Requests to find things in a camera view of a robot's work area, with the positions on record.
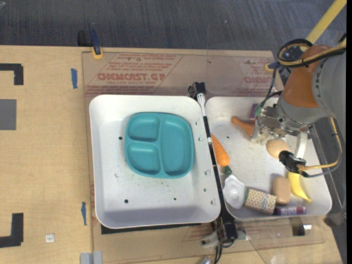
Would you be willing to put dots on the brown cardboard board red print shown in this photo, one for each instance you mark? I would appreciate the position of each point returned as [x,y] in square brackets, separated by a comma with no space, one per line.
[165,73]

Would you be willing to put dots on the thin black and white rod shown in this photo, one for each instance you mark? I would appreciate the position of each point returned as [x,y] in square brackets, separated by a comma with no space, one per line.
[209,136]

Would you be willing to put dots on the white plastic tray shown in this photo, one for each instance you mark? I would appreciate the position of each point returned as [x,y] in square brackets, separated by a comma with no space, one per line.
[154,197]
[247,158]

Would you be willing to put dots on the tan round bread bun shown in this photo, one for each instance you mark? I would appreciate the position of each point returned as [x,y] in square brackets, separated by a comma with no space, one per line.
[276,147]

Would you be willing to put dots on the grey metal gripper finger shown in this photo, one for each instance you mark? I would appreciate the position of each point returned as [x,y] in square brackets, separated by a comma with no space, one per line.
[264,138]
[255,136]

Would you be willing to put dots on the yellow banana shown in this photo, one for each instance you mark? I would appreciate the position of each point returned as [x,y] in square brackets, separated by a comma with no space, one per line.
[297,187]

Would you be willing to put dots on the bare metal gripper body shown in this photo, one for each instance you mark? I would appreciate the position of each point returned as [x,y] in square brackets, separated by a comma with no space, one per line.
[275,120]

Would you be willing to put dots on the purple packet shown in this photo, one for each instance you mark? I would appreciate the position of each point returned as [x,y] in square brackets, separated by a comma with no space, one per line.
[253,111]

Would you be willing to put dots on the orange carrot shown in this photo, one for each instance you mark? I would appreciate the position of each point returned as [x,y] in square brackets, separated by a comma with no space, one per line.
[221,153]

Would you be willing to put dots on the black cylinder on white bracket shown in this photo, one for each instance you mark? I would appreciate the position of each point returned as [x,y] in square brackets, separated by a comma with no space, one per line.
[291,160]

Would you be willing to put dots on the teal divided plate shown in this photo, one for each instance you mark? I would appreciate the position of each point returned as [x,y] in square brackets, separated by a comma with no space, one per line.
[159,144]

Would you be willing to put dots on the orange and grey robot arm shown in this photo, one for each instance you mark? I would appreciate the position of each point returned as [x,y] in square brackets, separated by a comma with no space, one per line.
[299,92]

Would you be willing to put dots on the orange toy drumstick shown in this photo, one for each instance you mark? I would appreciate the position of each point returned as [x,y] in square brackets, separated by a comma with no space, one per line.
[243,124]

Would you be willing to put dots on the tan toy bread slice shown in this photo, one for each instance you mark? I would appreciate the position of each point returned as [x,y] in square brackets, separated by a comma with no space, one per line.
[281,190]

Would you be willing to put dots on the purple small bottle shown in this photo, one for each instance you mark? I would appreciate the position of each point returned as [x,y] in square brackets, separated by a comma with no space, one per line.
[290,210]

